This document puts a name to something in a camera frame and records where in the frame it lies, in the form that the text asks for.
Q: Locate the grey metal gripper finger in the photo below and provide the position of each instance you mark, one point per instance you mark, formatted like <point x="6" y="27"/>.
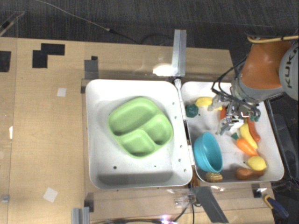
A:
<point x="222" y="126"/>

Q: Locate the blue bowl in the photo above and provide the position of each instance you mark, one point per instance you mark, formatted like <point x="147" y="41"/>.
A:
<point x="208" y="153"/>

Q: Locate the green broccoli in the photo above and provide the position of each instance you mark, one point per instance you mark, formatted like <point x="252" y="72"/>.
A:
<point x="192" y="111"/>

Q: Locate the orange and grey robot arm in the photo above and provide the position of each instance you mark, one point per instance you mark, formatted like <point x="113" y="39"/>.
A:
<point x="261" y="64"/>

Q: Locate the red-orange toy pepper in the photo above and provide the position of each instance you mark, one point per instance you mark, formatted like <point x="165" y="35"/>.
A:
<point x="223" y="113"/>

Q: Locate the orange carrot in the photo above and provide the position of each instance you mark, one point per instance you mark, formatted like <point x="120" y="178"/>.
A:
<point x="246" y="146"/>

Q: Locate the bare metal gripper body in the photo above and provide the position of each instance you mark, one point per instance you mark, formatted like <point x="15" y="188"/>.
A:
<point x="238" y="107"/>

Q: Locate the yellow lemon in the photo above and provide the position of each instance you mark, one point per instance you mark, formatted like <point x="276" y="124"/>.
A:
<point x="257" y="163"/>
<point x="203" y="101"/>

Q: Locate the green divided plate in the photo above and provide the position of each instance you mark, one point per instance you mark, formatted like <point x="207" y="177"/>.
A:
<point x="140" y="127"/>

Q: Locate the orange sausage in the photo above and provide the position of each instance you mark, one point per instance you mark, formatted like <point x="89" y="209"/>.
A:
<point x="254" y="132"/>

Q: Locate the brown chicken drumstick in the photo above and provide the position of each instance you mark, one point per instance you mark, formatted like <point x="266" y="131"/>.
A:
<point x="245" y="173"/>

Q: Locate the white plastic tray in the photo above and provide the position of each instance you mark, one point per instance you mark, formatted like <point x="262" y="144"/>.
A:
<point x="231" y="157"/>
<point x="102" y="148"/>

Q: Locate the yellow banana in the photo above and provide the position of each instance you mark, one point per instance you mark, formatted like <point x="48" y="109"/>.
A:
<point x="247" y="134"/>

